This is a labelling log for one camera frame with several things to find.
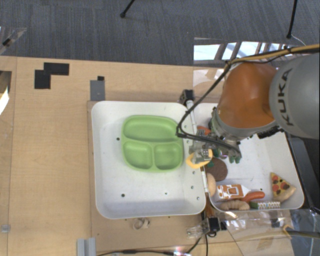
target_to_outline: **wooden table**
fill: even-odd
[[[69,75],[52,75],[51,89],[34,89],[35,70],[43,70],[44,62],[68,63]],[[12,127],[10,118],[13,122],[7,145],[0,144],[0,206],[4,212],[0,224],[11,226],[8,234],[0,233],[1,255],[74,256],[77,239],[90,237],[96,237],[98,252],[148,247],[172,250],[177,245],[189,248],[195,242],[186,238],[185,228],[196,224],[199,216],[155,217],[151,220],[154,229],[138,231],[132,229],[130,219],[95,218],[90,198],[87,103],[90,80],[97,76],[105,78],[106,100],[176,102],[183,89],[197,84],[196,70],[208,74],[208,79],[194,87],[201,95],[212,84],[209,77],[216,69],[0,56],[0,70],[12,71],[10,102],[0,117],[7,120],[0,122],[1,135]],[[221,89],[222,85],[211,95],[213,99]],[[97,227],[103,234],[95,233]],[[143,232],[154,239],[141,240],[146,237]],[[289,239],[278,240],[287,244],[287,254],[282,253],[293,255]],[[242,255],[228,231],[219,232],[209,243],[209,255]],[[205,250],[201,241],[192,255],[204,255]]]

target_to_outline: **white tray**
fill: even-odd
[[[197,125],[207,126],[211,119],[213,107],[217,104],[202,103],[194,110]],[[254,135],[244,139],[239,145],[242,159],[239,164],[229,163],[225,159],[228,175],[217,185],[241,184],[250,190],[263,191],[263,200],[272,200],[272,184],[270,173],[274,172],[296,187],[296,191],[288,200],[281,203],[282,209],[298,209],[304,203],[304,193],[299,181],[293,157],[284,133],[259,139]],[[220,210],[217,195],[211,197],[211,203]]]
[[[123,160],[121,128],[133,115],[163,116],[177,123],[187,109],[178,103],[101,101],[92,108],[95,197],[109,219],[195,215],[206,204],[201,172],[185,164],[168,172],[131,169]],[[192,133],[191,120],[183,125]],[[189,145],[183,140],[184,159]]]

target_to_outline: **green plate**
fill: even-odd
[[[139,171],[163,172],[178,168],[184,158],[177,123],[167,117],[132,115],[121,131],[121,150],[128,166]]]

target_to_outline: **toy pizza slice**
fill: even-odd
[[[271,172],[271,182],[274,201],[283,202],[296,191],[293,185],[273,172]]]

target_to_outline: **gray carpet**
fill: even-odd
[[[195,38],[300,44],[293,0],[136,0],[122,19],[129,1],[1,0],[0,26],[27,28],[4,55],[192,66]],[[319,0],[298,1],[292,34],[319,43]],[[319,178],[319,140],[304,142]]]

